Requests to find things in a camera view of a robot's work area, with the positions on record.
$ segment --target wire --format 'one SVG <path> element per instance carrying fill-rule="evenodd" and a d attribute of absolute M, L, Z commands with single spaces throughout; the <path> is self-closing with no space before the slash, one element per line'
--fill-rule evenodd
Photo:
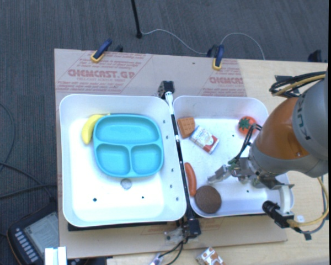
<path fill-rule="evenodd" d="M 264 55 L 264 51 L 263 51 L 263 49 L 261 48 L 260 44 L 259 44 L 255 39 L 253 39 L 251 36 L 249 36 L 249 35 L 247 35 L 247 34 L 245 34 L 245 33 L 230 33 L 230 34 L 227 34 L 227 35 L 222 39 L 222 41 L 221 41 L 220 44 L 223 44 L 223 42 L 225 41 L 226 38 L 228 38 L 229 36 L 234 35 L 234 34 L 243 35 L 243 36 L 246 36 L 246 37 L 250 38 L 251 40 L 253 40 L 253 41 L 256 43 L 256 45 L 258 46 L 258 48 L 260 49 L 261 55 L 262 55 L 262 57 L 263 57 L 263 60 L 266 60 L 265 55 Z"/>
<path fill-rule="evenodd" d="M 29 177 L 30 179 L 34 180 L 37 184 L 39 184 L 40 186 L 43 186 L 45 191 L 48 193 L 49 197 L 52 198 L 53 195 L 50 193 L 50 191 L 47 189 L 46 185 L 44 185 L 43 183 L 41 183 L 39 180 L 37 180 L 35 177 L 31 176 L 29 173 L 25 172 L 24 170 L 21 170 L 19 168 L 16 168 L 14 166 L 11 166 L 7 163 L 4 163 L 4 162 L 0 162 L 0 165 L 4 166 L 4 167 L 7 167 L 7 168 L 10 168 L 10 169 L 13 169 L 15 171 L 18 171 L 24 175 L 26 175 L 27 177 Z"/>
<path fill-rule="evenodd" d="M 187 242 L 188 242 L 188 238 L 186 238 L 185 240 L 180 241 L 180 242 L 179 242 L 175 247 L 173 247 L 171 250 L 169 250 L 169 251 L 167 251 L 167 252 L 165 252 L 165 253 L 159 255 L 159 258 L 164 257 L 165 255 L 172 253 L 173 251 L 177 250 L 178 247 L 180 247 L 179 252 L 178 252 L 178 254 L 174 257 L 174 259 L 173 259 L 171 262 L 169 262 L 169 263 L 167 263 L 167 264 L 165 264 L 165 265 L 171 265 L 171 264 L 173 264 L 173 263 L 179 258 L 180 254 L 181 254 L 181 252 L 182 252 L 182 250 L 183 250 L 183 246 L 184 246 L 184 244 L 187 243 Z"/>
<path fill-rule="evenodd" d="M 288 85 L 286 86 L 285 88 L 273 93 L 272 95 L 273 96 L 280 96 L 282 95 L 284 92 L 290 90 L 290 89 L 293 89 L 293 88 L 296 88 L 297 86 L 302 86 L 302 85 L 306 85 L 307 83 L 310 83 L 310 82 L 314 82 L 314 81 L 317 81 L 317 80 L 321 80 L 322 78 L 324 78 L 325 75 L 319 75 L 319 76 L 315 76 L 315 77 L 310 77 L 310 78 L 306 78 L 306 79 L 303 79 L 299 82 L 296 82 L 296 83 L 293 83 L 291 85 Z"/>
<path fill-rule="evenodd" d="M 269 89 L 269 92 L 271 92 L 272 95 L 274 96 L 282 96 L 286 98 L 290 97 L 299 97 L 298 94 L 294 93 L 295 89 L 298 89 L 302 86 L 307 85 L 308 83 L 311 83 L 313 81 L 316 81 L 313 77 L 322 77 L 325 76 L 324 71 L 322 72 L 313 72 L 313 73 L 306 73 L 304 75 L 299 75 L 295 77 L 289 77 L 286 79 L 282 79 L 280 81 L 276 81 L 274 84 Z M 278 88 L 282 86 L 288 86 L 292 85 L 291 87 L 286 87 L 284 90 L 278 90 Z"/>
<path fill-rule="evenodd" d="M 0 199 L 6 198 L 6 197 L 11 197 L 13 195 L 16 195 L 16 194 L 19 194 L 19 193 L 22 193 L 22 192 L 27 192 L 27 191 L 30 191 L 30 190 L 34 190 L 34 189 L 37 189 L 37 188 L 47 188 L 47 187 L 57 187 L 57 185 L 55 185 L 55 184 L 39 184 L 39 185 L 34 185 L 32 187 L 27 187 L 25 189 L 17 190 L 15 192 L 10 192 L 10 193 L 6 193 L 6 194 L 2 194 L 2 195 L 0 195 Z"/>
<path fill-rule="evenodd" d="M 194 52 L 194 53 L 197 53 L 197 54 L 199 54 L 199 55 L 206 55 L 207 53 L 206 52 L 198 52 L 198 51 L 196 51 L 196 50 L 194 50 L 194 49 L 192 49 L 188 44 L 186 44 L 185 42 L 183 42 L 182 41 L 182 39 L 180 39 L 179 37 L 177 37 L 174 33 L 171 33 L 170 31 L 167 31 L 167 30 L 165 30 L 165 29 L 154 29 L 154 30 L 151 30 L 151 31 L 149 31 L 149 32 L 147 32 L 147 33 L 144 33 L 144 32 L 141 32 L 143 35 L 148 35 L 148 34 L 151 34 L 151 33 L 154 33 L 154 32 L 156 32 L 156 31 L 162 31 L 162 32 L 164 32 L 164 33 L 168 33 L 168 34 L 170 34 L 171 36 L 173 36 L 173 37 L 175 37 L 176 39 L 178 39 L 186 48 L 188 48 L 188 49 L 190 49 L 192 52 Z"/>
<path fill-rule="evenodd" d="M 323 191 L 323 189 L 321 190 L 322 192 L 322 197 L 323 197 L 323 209 L 324 211 L 326 210 L 326 199 L 325 199 L 325 193 Z M 309 230 L 309 231 L 302 231 L 301 229 L 299 228 L 295 228 L 294 230 L 296 230 L 297 232 L 299 232 L 300 234 L 304 234 L 304 235 L 311 235 L 311 234 L 314 234 L 316 233 L 317 231 L 321 230 L 322 227 L 324 226 L 325 224 L 325 221 L 326 221 L 326 218 L 323 219 L 320 223 L 320 225 L 318 227 L 316 227 L 314 230 Z"/>
<path fill-rule="evenodd" d="M 170 31 L 167 31 L 167 30 L 165 30 L 165 29 L 154 29 L 154 30 L 151 30 L 151 31 L 149 31 L 149 32 L 147 32 L 147 33 L 144 33 L 144 32 L 141 31 L 141 33 L 142 33 L 143 35 L 148 35 L 148 34 L 151 34 L 151 33 L 155 33 L 155 32 L 157 32 L 157 31 L 162 31 L 162 32 L 164 32 L 164 33 L 170 34 L 171 36 L 173 36 L 173 37 L 175 37 L 176 39 L 178 39 L 178 40 L 179 40 L 179 41 L 180 41 L 180 42 L 181 42 L 186 48 L 188 48 L 189 50 L 191 50 L 192 52 L 194 52 L 194 53 L 196 53 L 196 54 L 199 54 L 199 55 L 207 55 L 207 52 L 199 52 L 199 51 L 196 51 L 195 49 L 191 48 L 188 44 L 186 44 L 181 38 L 179 38 L 178 36 L 176 36 L 174 33 L 171 33 Z M 265 55 L 264 55 L 264 51 L 263 51 L 263 49 L 261 48 L 260 44 L 259 44 L 255 39 L 253 39 L 251 36 L 249 36 L 249 35 L 247 35 L 247 34 L 245 34 L 245 33 L 230 33 L 230 34 L 227 34 L 227 35 L 222 39 L 222 41 L 221 41 L 220 44 L 223 44 L 223 42 L 225 41 L 225 39 L 228 38 L 229 36 L 231 36 L 231 35 L 236 35 L 236 34 L 246 36 L 246 37 L 250 38 L 251 40 L 253 40 L 253 41 L 256 43 L 256 45 L 258 46 L 258 48 L 260 49 L 261 55 L 262 55 L 262 57 L 263 57 L 263 60 L 266 60 L 266 59 L 265 59 Z"/>
<path fill-rule="evenodd" d="M 11 121 L 11 124 L 12 124 L 12 139 L 11 139 L 11 145 L 10 145 L 10 148 L 9 148 L 9 151 L 6 155 L 6 158 L 4 160 L 4 162 L 6 163 L 10 154 L 11 154 L 11 151 L 12 151 L 12 148 L 13 148 L 13 144 L 15 142 L 15 134 L 16 134 L 16 128 L 15 128 L 15 121 L 13 119 L 13 116 L 11 114 L 11 112 L 9 111 L 9 109 L 7 109 L 1 102 L 0 102 L 0 107 L 2 107 L 5 112 L 8 114 L 9 118 L 10 118 L 10 121 Z"/>
<path fill-rule="evenodd" d="M 313 221 L 310 221 L 310 222 L 297 222 L 295 220 L 289 219 L 289 220 L 287 220 L 287 223 L 289 224 L 289 226 L 291 228 L 314 225 L 314 224 L 316 224 L 318 222 L 323 221 L 326 218 L 326 216 L 328 215 L 328 213 L 329 213 L 329 198 L 328 198 L 328 193 L 327 193 L 327 190 L 326 190 L 326 187 L 325 187 L 323 181 L 320 178 L 318 178 L 318 180 L 319 180 L 319 183 L 321 185 L 321 188 L 324 191 L 324 195 L 326 197 L 326 209 L 325 209 L 324 213 L 319 218 L 317 218 L 317 219 L 315 219 Z"/>
<path fill-rule="evenodd" d="M 260 125 L 258 125 L 258 124 L 253 124 L 253 125 L 251 125 L 249 127 L 248 132 L 247 132 L 247 134 L 245 136 L 245 139 L 243 141 L 243 145 L 242 145 L 241 150 L 236 155 L 236 157 L 234 157 L 233 159 L 229 160 L 228 164 L 232 165 L 232 164 L 235 164 L 235 163 L 238 162 L 238 160 L 241 157 L 241 155 L 244 152 L 244 150 L 251 144 L 250 143 L 250 139 L 251 139 L 251 137 L 253 135 L 254 129 L 257 129 L 257 130 L 260 131 L 262 129 L 262 127 Z M 233 171 L 234 170 L 232 170 L 232 172 L 231 172 L 232 174 L 231 175 L 234 176 L 234 177 L 238 177 L 236 174 L 233 174 Z"/>

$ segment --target black cable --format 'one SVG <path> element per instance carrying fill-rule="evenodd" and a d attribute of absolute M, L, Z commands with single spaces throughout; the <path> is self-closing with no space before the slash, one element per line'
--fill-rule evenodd
<path fill-rule="evenodd" d="M 4 166 L 4 167 L 7 167 L 7 168 L 10 168 L 10 169 L 13 169 L 15 171 L 18 171 L 24 175 L 26 175 L 27 177 L 29 177 L 30 179 L 34 180 L 37 184 L 41 185 L 44 187 L 45 191 L 48 193 L 49 197 L 52 198 L 53 195 L 50 193 L 50 191 L 47 189 L 46 185 L 41 183 L 39 180 L 37 180 L 35 177 L 31 176 L 29 173 L 25 172 L 24 170 L 21 170 L 19 168 L 16 168 L 14 166 L 11 166 L 9 164 L 6 164 L 4 162 L 0 162 L 0 165 Z"/>
<path fill-rule="evenodd" d="M 322 191 L 322 198 L 323 198 L 323 212 L 325 212 L 325 210 L 326 210 L 326 196 L 325 196 L 325 192 L 324 192 L 324 190 L 322 189 L 321 191 Z M 298 228 L 298 229 L 296 229 L 296 231 L 299 232 L 300 234 L 311 235 L 311 234 L 313 234 L 313 233 L 319 231 L 319 230 L 324 226 L 325 221 L 326 221 L 326 218 L 323 219 L 323 220 L 321 221 L 320 225 L 319 225 L 316 229 L 314 229 L 314 230 L 303 231 L 303 230 L 301 230 L 301 229 Z"/>
<path fill-rule="evenodd" d="M 274 84 L 272 84 L 272 86 L 270 87 L 269 89 L 269 92 L 271 92 L 271 94 L 274 94 L 276 92 L 279 91 L 279 87 L 281 86 L 286 86 L 288 84 L 293 84 L 293 83 L 296 83 L 296 82 L 299 82 L 299 81 L 302 81 L 302 80 L 305 80 L 307 78 L 311 78 L 311 77 L 315 77 L 315 76 L 319 76 L 319 75 L 324 75 L 326 74 L 325 71 L 322 71 L 322 72 L 313 72 L 313 73 L 305 73 L 303 75 L 298 75 L 298 76 L 294 76 L 294 77 L 291 77 L 291 78 L 287 78 L 287 79 L 284 79 L 284 80 L 281 80 L 281 81 L 277 81 L 275 82 Z M 306 82 L 306 83 L 303 83 L 303 84 L 300 84 L 296 87 L 293 87 L 291 89 L 289 89 L 288 91 L 285 91 L 284 93 L 281 94 L 281 96 L 285 96 L 285 97 L 299 97 L 299 95 L 296 95 L 293 93 L 293 90 L 294 89 L 298 89 L 300 87 L 303 87 L 309 83 L 312 83 L 312 82 L 315 82 L 315 81 L 309 81 L 309 82 Z"/>
<path fill-rule="evenodd" d="M 0 199 L 6 198 L 6 197 L 11 197 L 11 196 L 14 196 L 16 194 L 20 194 L 22 192 L 28 192 L 30 190 L 34 190 L 34 189 L 37 189 L 37 188 L 47 188 L 47 187 L 57 187 L 57 185 L 55 185 L 55 184 L 39 184 L 39 185 L 34 185 L 32 187 L 27 187 L 27 188 L 24 188 L 24 189 L 20 189 L 20 190 L 17 190 L 15 192 L 10 192 L 10 193 L 6 193 L 6 194 L 2 194 L 2 195 L 0 195 Z"/>
<path fill-rule="evenodd" d="M 16 134 L 16 128 L 15 128 L 15 121 L 13 119 L 13 116 L 11 114 L 11 112 L 9 111 L 9 109 L 7 109 L 2 103 L 0 103 L 0 107 L 2 107 L 5 112 L 8 114 L 9 118 L 10 118 L 10 121 L 11 121 L 11 124 L 12 124 L 12 140 L 11 140 L 11 145 L 10 145 L 10 148 L 9 148 L 9 152 L 7 153 L 6 155 L 6 158 L 4 160 L 4 162 L 6 163 L 7 162 L 7 159 L 9 158 L 10 154 L 11 154 L 11 151 L 12 151 L 12 148 L 13 148 L 13 144 L 15 142 L 15 134 Z"/>
<path fill-rule="evenodd" d="M 186 243 L 188 242 L 188 239 L 189 239 L 189 238 L 186 238 L 186 239 L 180 241 L 180 242 L 179 242 L 176 246 L 174 246 L 171 250 L 169 250 L 169 251 L 167 251 L 167 252 L 165 252 L 165 253 L 159 255 L 159 257 L 164 257 L 165 255 L 174 252 L 175 250 L 178 249 L 178 247 L 180 247 L 179 252 L 178 252 L 178 254 L 174 257 L 174 259 L 173 259 L 170 263 L 167 263 L 167 264 L 165 264 L 165 265 L 171 265 L 171 264 L 173 264 L 173 263 L 179 258 L 180 254 L 181 254 L 181 252 L 182 252 L 182 250 L 183 250 L 183 246 L 184 246 L 184 244 L 186 244 Z"/>
<path fill-rule="evenodd" d="M 237 163 L 238 162 L 238 160 L 239 160 L 239 158 L 241 157 L 241 155 L 242 155 L 242 153 L 244 152 L 244 150 L 251 144 L 250 143 L 250 139 L 251 139 L 251 137 L 252 137 L 252 135 L 253 135 L 253 132 L 254 132 L 254 129 L 257 129 L 257 130 L 261 130 L 262 129 L 262 127 L 260 126 L 260 125 L 258 125 L 258 124 L 253 124 L 253 125 L 251 125 L 250 127 L 249 127 L 249 129 L 248 129 L 248 132 L 247 132 L 247 134 L 246 134 L 246 136 L 245 136 L 245 139 L 244 139 L 244 141 L 243 141 L 243 145 L 242 145 L 242 148 L 241 148 L 241 150 L 239 151 L 239 153 L 236 155 L 236 157 L 234 157 L 233 159 L 231 159 L 229 162 L 228 162 L 228 164 L 234 164 L 234 163 Z"/>
<path fill-rule="evenodd" d="M 181 252 L 183 251 L 183 245 L 184 245 L 184 242 L 181 242 L 180 243 L 180 249 L 179 249 L 179 252 L 178 252 L 177 256 L 175 256 L 174 259 L 171 262 L 167 263 L 166 265 L 173 264 L 179 258 Z"/>

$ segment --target drain hole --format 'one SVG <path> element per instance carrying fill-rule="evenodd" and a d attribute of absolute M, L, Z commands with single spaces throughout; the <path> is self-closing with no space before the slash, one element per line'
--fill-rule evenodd
<path fill-rule="evenodd" d="M 132 182 L 129 179 L 122 179 L 120 184 L 125 190 L 130 189 L 132 186 Z"/>

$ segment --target toy tomato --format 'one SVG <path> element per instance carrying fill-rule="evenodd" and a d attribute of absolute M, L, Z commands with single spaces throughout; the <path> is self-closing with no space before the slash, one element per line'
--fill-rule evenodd
<path fill-rule="evenodd" d="M 256 124 L 256 120 L 250 116 L 244 116 L 239 120 L 238 128 L 242 134 L 247 134 L 251 125 Z"/>

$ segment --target blue clamp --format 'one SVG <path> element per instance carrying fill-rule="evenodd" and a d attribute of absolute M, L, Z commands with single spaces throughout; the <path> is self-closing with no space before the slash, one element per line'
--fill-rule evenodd
<path fill-rule="evenodd" d="M 225 52 L 225 47 L 223 46 L 223 44 L 221 44 L 218 48 L 217 48 L 217 52 L 215 55 L 215 58 L 213 59 L 213 63 L 212 63 L 212 68 L 219 71 L 222 68 L 222 58 L 223 58 L 223 53 Z"/>
<path fill-rule="evenodd" d="M 108 50 L 108 47 L 111 45 L 111 43 L 112 43 L 112 40 L 110 38 L 108 38 L 101 45 L 101 47 L 90 56 L 90 59 L 93 62 L 98 63 L 104 56 L 103 52 Z"/>

